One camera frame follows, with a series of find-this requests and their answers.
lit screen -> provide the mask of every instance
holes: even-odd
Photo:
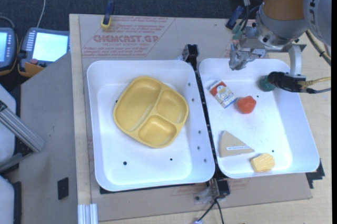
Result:
[[[41,61],[54,62],[66,54],[68,36],[47,33],[37,33],[33,58]]]
[[[7,33],[0,32],[0,62],[5,61]]]

red tomato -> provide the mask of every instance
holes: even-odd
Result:
[[[239,99],[236,105],[242,113],[251,113],[256,106],[256,100],[249,95]]]

wooden table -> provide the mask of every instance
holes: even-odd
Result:
[[[226,20],[220,19],[193,19],[183,20],[188,28],[194,28],[199,34],[209,36],[210,46],[222,45],[212,43],[212,32],[215,26],[217,30],[225,32]],[[189,34],[191,42],[194,42],[193,32],[186,31],[182,43],[187,44]],[[70,35],[72,54],[73,98],[74,98],[74,123],[76,144],[76,175],[78,204],[92,203],[90,168],[88,164],[87,129],[84,101],[84,80],[81,54],[80,15],[70,15]],[[317,51],[310,44],[306,36],[301,37],[301,43],[308,44],[302,52],[302,74],[307,80],[315,80],[321,77],[331,76],[331,68],[320,58]],[[281,59],[289,64],[288,54],[269,54],[270,58]],[[331,86],[325,82],[319,87]],[[301,94],[301,101],[305,110],[320,158],[325,172],[323,180],[314,181],[312,199],[287,201],[234,207],[222,209],[226,224],[253,224],[253,223],[332,223],[332,175],[331,175],[331,92],[321,94]],[[149,216],[143,218],[105,221],[101,223],[192,223],[199,218],[204,211],[176,213],[170,215]],[[220,223],[218,210],[211,210],[204,218],[205,223]]]

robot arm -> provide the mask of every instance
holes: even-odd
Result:
[[[296,44],[305,32],[331,46],[331,0],[263,0],[253,26],[242,32],[233,30],[230,68],[240,70],[266,52],[288,52],[291,70],[288,76],[305,80],[301,75],[301,52]],[[300,92],[299,88],[286,89]]]

table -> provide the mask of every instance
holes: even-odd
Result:
[[[87,28],[91,21],[97,25],[100,15],[70,15],[71,57],[73,77],[74,101],[74,128],[76,147],[76,177],[78,204],[93,202],[90,165],[88,161],[88,140],[85,115],[85,95],[83,79],[83,61],[81,52],[81,28]],[[227,51],[219,47],[228,46],[230,34],[225,28],[226,20],[222,19],[195,19],[195,18],[167,18],[165,31],[160,37],[162,42],[169,38],[176,45],[170,48],[172,54],[179,55],[185,44],[199,45],[200,60],[208,57],[226,57]],[[308,80],[331,76],[331,68],[319,57],[316,50],[310,45],[306,36],[301,37],[301,43],[309,44],[304,51],[302,70]],[[164,45],[154,46],[148,51],[149,59],[152,53]],[[170,51],[163,48],[166,56]],[[289,64],[287,54],[269,54],[270,58],[281,59]],[[331,185],[331,92],[309,95],[301,94],[301,101],[305,110],[312,134],[318,148],[325,177],[314,182],[311,199],[297,201],[273,202],[244,207],[230,207],[223,210],[225,223],[331,223],[332,222],[332,185]],[[168,215],[148,216],[132,219],[101,221],[101,223],[192,223],[202,215],[208,205],[199,208],[199,211],[182,212]],[[211,210],[204,218],[205,223],[219,223],[220,216],[217,210]]]

